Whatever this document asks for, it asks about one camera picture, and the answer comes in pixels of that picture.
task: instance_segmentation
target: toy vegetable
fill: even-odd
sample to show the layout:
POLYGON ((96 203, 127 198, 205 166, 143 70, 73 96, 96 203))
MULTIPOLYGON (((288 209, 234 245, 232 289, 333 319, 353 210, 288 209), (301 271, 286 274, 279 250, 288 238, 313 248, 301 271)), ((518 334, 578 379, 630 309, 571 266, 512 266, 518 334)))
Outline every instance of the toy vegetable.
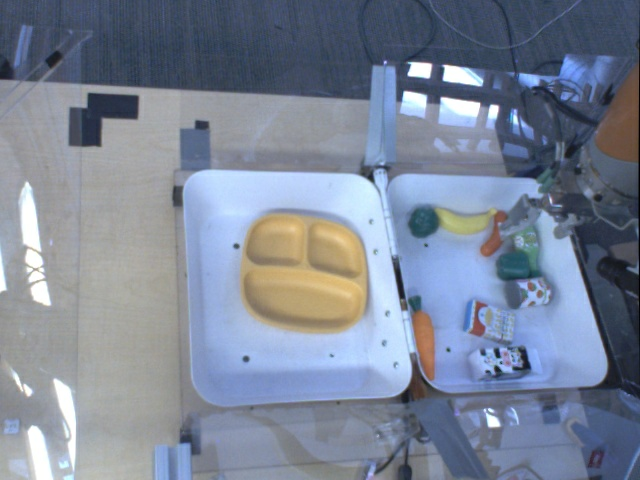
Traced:
POLYGON ((411 212, 409 229, 416 238, 424 238, 435 233, 438 225, 438 216, 429 206, 420 206, 411 212))
POLYGON ((500 246, 502 245, 502 238, 500 237, 499 224, 501 222, 504 222, 505 220, 507 220, 507 214, 502 210, 499 210, 498 213, 493 216, 493 231, 491 233, 491 236, 489 237, 489 240, 487 240, 482 245, 482 247, 480 247, 480 254, 489 257, 498 249, 500 249, 500 246))
POLYGON ((496 262, 496 269, 498 277, 503 281, 531 277, 529 257, 522 251, 507 252, 500 255, 496 262))
POLYGON ((413 335, 418 349, 418 358, 422 371, 427 379, 433 380, 435 377, 435 336, 433 332, 433 322, 431 317, 422 311, 422 298, 419 295, 409 298, 413 323, 413 335))

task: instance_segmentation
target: toy carrot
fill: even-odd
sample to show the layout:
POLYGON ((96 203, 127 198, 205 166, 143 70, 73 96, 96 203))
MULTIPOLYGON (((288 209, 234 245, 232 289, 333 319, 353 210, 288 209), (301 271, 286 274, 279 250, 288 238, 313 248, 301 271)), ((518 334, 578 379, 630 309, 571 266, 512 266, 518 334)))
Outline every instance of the toy carrot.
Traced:
POLYGON ((507 220, 507 214, 502 210, 493 216, 493 232, 491 233, 489 240, 480 247, 480 254, 489 257, 500 249, 502 239, 500 238, 500 228, 498 227, 498 224, 505 220, 507 220))
POLYGON ((419 295, 409 298, 409 305, 413 310, 411 322, 413 323, 413 335, 418 349, 418 358, 422 371, 427 379, 435 377, 435 336, 431 317, 422 311, 422 299, 419 295))

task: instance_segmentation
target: toy food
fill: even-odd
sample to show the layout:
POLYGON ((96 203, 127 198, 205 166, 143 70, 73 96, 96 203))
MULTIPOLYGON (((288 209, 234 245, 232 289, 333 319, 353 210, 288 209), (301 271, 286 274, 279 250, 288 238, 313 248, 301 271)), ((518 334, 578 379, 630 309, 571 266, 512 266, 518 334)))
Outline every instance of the toy food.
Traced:
POLYGON ((481 348, 472 352, 468 361, 476 380, 519 379, 531 372, 529 355, 534 352, 522 346, 481 348))
POLYGON ((516 316, 513 311, 472 299, 467 304, 464 331, 480 338, 508 345, 513 341, 516 316))
POLYGON ((480 233, 480 231, 486 229, 491 217, 497 213, 495 208, 491 208, 485 213, 475 215, 461 215, 445 208, 435 208, 434 211, 438 216, 440 226, 443 229, 458 235, 472 235, 474 233, 480 233))
POLYGON ((480 254, 483 256, 491 256, 494 252, 500 249, 502 245, 502 238, 500 237, 500 226, 499 224, 507 220, 507 213, 499 210, 493 216, 493 231, 491 232, 491 236, 489 240, 487 240, 482 247, 480 247, 480 254))
POLYGON ((496 270, 503 281, 526 279, 531 274, 529 257, 522 251, 501 254, 496 262, 496 270))
POLYGON ((522 251, 529 258, 529 270, 531 277, 538 277, 538 253, 540 247, 538 245, 538 234, 533 226, 523 229, 519 233, 513 235, 513 248, 516 251, 522 251))
POLYGON ((419 295, 410 297, 409 305, 413 310, 411 323, 413 324, 413 335, 416 340, 420 366, 422 366, 422 371, 427 379, 433 380, 436 367, 433 322, 429 314, 422 311, 422 299, 419 295))
POLYGON ((409 229, 416 238, 424 238, 438 229, 438 216, 430 206, 420 206, 411 212, 409 229))
POLYGON ((544 277, 515 279, 504 285, 507 304, 512 309, 543 306, 553 297, 551 285, 544 277))

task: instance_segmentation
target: gray carpet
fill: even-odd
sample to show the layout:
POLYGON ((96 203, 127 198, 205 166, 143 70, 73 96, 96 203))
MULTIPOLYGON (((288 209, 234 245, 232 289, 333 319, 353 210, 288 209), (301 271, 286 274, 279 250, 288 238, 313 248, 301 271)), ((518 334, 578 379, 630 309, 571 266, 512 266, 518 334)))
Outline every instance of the gray carpet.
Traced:
MULTIPOLYGON (((86 83, 366 98, 370 63, 358 34, 364 1, 0 0, 0 21, 93 31, 82 50, 86 83)), ((575 0, 499 1, 517 42, 575 0)), ((507 42, 490 0, 435 2, 470 35, 507 42)), ((565 53, 637 58, 639 21, 640 0, 585 0, 517 49, 519 69, 565 53)), ((412 0, 374 0, 364 22, 376 60, 391 61, 420 48, 434 26, 412 0)), ((512 69, 508 51, 476 46, 440 22, 435 27, 420 59, 512 69)))

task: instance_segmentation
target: banana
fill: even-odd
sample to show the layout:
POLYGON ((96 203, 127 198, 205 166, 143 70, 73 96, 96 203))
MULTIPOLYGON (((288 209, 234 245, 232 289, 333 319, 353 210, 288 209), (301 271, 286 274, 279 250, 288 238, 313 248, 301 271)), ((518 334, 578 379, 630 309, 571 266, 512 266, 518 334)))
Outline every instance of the banana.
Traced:
POLYGON ((497 213, 495 208, 476 215, 459 215, 445 208, 434 208, 434 210, 438 216, 440 226, 458 235, 480 233, 480 231, 486 229, 491 221, 491 217, 497 213))

